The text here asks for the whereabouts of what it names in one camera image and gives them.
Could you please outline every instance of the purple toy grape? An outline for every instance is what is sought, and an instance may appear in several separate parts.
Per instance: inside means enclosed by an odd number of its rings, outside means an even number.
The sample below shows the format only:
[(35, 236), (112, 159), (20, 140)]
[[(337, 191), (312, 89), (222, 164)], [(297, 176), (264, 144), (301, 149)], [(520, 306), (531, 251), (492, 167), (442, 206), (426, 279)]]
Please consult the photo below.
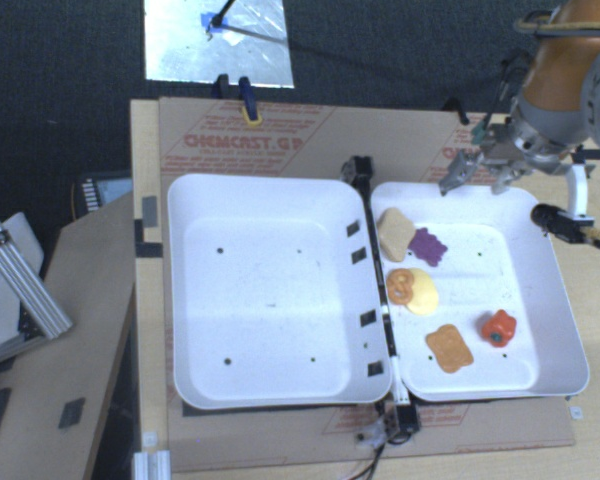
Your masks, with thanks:
[(421, 228), (416, 230), (416, 236), (411, 240), (409, 250), (413, 251), (416, 258), (425, 260), (429, 266), (437, 267), (448, 247), (440, 242), (436, 235), (429, 233), (427, 228)]

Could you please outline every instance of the metal rod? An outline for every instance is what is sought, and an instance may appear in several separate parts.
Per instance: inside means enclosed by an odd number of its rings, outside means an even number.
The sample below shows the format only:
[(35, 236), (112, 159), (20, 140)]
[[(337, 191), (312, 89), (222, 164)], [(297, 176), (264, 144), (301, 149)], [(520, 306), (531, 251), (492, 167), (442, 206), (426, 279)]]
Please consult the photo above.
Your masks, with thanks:
[(68, 330), (72, 323), (53, 300), (41, 279), (26, 262), (0, 222), (0, 274), (48, 338)]
[(233, 5), (233, 3), (236, 0), (227, 0), (227, 3), (224, 4), (224, 7), (222, 8), (222, 10), (216, 14), (213, 18), (211, 18), (211, 21), (209, 22), (209, 28), (211, 28), (212, 26), (215, 28), (218, 28), (220, 25), (222, 25), (222, 20), (224, 19), (224, 15), (227, 14), (227, 12), (229, 11), (229, 9), (231, 9), (231, 6)]
[(45, 343), (46, 338), (42, 336), (35, 336), (25, 341), (23, 335), (16, 336), (15, 338), (7, 341), (0, 345), (0, 362), (10, 357), (22, 354), (27, 350), (30, 350), (41, 343)]

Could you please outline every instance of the toy cookie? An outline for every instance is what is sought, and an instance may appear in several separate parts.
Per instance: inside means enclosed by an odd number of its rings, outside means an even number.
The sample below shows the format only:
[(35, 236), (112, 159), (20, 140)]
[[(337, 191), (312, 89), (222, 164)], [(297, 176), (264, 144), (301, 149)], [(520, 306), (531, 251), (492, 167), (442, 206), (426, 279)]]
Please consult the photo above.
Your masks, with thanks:
[(414, 277), (407, 268), (397, 268), (387, 277), (387, 295), (394, 304), (406, 306), (413, 298)]

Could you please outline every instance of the white tray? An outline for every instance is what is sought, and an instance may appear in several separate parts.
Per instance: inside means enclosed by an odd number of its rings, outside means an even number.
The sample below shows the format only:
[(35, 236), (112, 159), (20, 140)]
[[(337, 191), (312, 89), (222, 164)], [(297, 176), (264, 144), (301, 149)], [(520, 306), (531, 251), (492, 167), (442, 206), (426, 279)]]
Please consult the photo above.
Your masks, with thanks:
[[(437, 185), (386, 183), (372, 195), (377, 219), (397, 207), (416, 227), (448, 246), (437, 267), (415, 255), (402, 263), (382, 256), (383, 272), (418, 267), (433, 278), (438, 309), (417, 316), (390, 304), (400, 375), (416, 396), (431, 401), (570, 395), (582, 391), (589, 369), (551, 241), (530, 219), (538, 202), (512, 188), (464, 186), (441, 197)], [(514, 338), (495, 348), (479, 335), (498, 309), (517, 319)], [(448, 374), (425, 336), (453, 324), (474, 363)]]
[(373, 258), (350, 186), (193, 174), (172, 184), (168, 209), (174, 377), (186, 402), (219, 409), (386, 394)]

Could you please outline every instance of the black connector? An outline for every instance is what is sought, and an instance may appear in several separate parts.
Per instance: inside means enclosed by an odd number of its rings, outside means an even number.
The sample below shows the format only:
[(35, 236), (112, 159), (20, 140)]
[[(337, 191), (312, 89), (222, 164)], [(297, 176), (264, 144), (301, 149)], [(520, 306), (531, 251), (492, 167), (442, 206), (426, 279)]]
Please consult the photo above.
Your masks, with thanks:
[(581, 231), (583, 227), (593, 225), (593, 220), (573, 220), (557, 206), (539, 204), (531, 211), (531, 220), (546, 233), (555, 235), (569, 244), (585, 243), (586, 237)]
[(418, 409), (414, 404), (398, 405), (396, 407), (398, 415), (399, 435), (412, 436), (420, 430), (420, 416)]
[(355, 189), (367, 185), (373, 177), (373, 160), (370, 156), (352, 156), (340, 170), (340, 179)]

